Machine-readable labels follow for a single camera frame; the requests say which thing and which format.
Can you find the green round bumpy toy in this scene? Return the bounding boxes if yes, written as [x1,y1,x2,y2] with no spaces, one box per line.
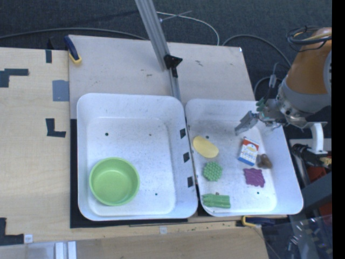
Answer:
[203,161,224,182]

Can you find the green bowl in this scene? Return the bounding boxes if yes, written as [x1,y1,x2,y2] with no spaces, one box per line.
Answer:
[88,157,141,207]

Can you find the purple grapes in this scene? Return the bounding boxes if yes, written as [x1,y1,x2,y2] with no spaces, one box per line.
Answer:
[243,167,266,188]

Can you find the black cylinder on white bracket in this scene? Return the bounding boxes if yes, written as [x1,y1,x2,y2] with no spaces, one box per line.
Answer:
[291,121,333,170]

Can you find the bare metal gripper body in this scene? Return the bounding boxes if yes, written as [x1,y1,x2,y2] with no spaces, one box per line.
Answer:
[258,96,308,130]

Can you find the brown toy lump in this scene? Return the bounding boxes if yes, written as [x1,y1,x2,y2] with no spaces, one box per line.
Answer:
[256,153,273,169]

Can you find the green toy bean bundle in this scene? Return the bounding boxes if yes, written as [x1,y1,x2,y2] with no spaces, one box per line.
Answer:
[202,193,232,209]

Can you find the white orange blue carton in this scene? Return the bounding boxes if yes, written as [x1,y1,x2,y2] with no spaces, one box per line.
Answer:
[237,137,260,167]

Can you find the white plastic tray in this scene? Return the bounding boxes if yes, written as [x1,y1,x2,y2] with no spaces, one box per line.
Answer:
[77,92,199,222]
[185,98,305,217]

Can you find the yellow oval toy food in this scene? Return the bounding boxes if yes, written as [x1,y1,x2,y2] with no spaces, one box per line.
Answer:
[192,135,219,159]

